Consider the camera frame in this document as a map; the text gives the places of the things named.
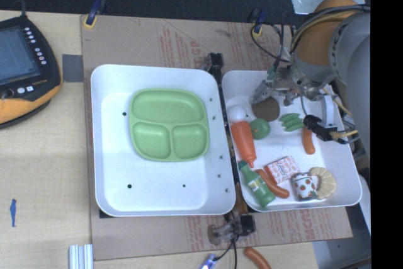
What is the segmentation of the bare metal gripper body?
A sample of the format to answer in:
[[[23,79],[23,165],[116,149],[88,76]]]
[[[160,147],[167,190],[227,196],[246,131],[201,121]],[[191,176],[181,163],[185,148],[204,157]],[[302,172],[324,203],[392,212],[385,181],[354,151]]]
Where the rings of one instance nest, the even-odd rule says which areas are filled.
[[[299,98],[318,101],[320,92],[328,83],[328,68],[325,66],[287,66],[276,71],[272,88],[274,91],[297,93]]]

